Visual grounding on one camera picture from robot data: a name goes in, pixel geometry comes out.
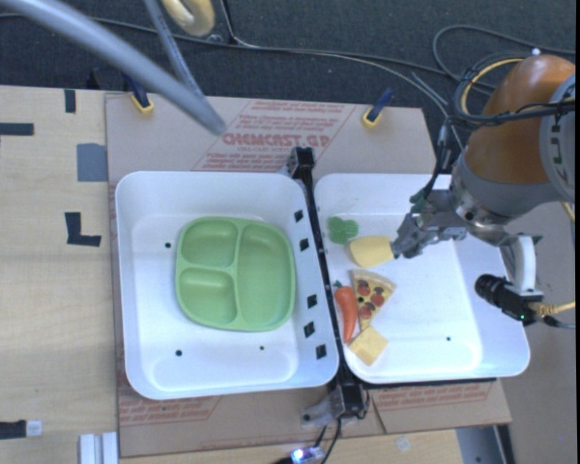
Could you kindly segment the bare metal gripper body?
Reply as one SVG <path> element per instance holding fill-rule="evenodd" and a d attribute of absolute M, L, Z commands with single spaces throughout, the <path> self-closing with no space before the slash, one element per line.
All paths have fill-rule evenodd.
<path fill-rule="evenodd" d="M 518 215 L 489 210 L 466 189 L 421 189 L 414 195 L 414 217 L 420 230 L 438 234 L 437 243 L 472 235 L 499 246 L 509 240 L 505 226 Z"/>

